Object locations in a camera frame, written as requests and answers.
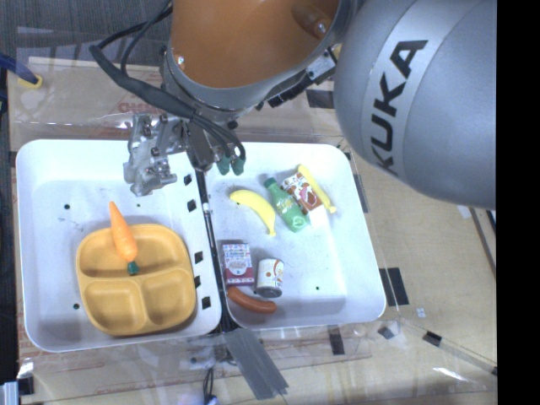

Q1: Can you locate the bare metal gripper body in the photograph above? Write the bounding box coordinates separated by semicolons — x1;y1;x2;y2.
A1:
168;108;240;173

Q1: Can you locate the orange carrot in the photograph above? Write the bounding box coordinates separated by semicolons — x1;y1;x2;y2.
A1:
108;200;141;277

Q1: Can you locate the yellow banana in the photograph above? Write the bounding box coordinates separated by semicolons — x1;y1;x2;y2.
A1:
229;188;278;238

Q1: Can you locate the green bottle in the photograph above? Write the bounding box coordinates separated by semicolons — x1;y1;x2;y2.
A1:
263;176;311;234

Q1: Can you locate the white plastic tray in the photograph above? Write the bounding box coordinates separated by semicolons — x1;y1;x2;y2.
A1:
201;141;387;332
15;138;224;354

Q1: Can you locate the white and red packet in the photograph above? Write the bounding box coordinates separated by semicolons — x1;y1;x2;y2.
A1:
279;171;331;228

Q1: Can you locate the thin yellow curved stick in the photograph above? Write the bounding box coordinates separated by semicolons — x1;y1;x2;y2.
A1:
296;163;338;215

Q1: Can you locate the yellow divided plate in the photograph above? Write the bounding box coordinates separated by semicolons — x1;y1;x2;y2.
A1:
75;223;198;338

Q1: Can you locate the red and white carton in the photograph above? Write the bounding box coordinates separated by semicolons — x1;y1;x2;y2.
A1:
221;241;256;288

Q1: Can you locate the white can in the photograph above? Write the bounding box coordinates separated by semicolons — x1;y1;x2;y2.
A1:
255;257;285;300

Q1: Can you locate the brown sausage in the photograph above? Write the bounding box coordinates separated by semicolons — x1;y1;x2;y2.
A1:
226;285;278;315

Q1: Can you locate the brown cardboard board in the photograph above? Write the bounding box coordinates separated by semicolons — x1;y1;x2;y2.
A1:
6;55;498;405

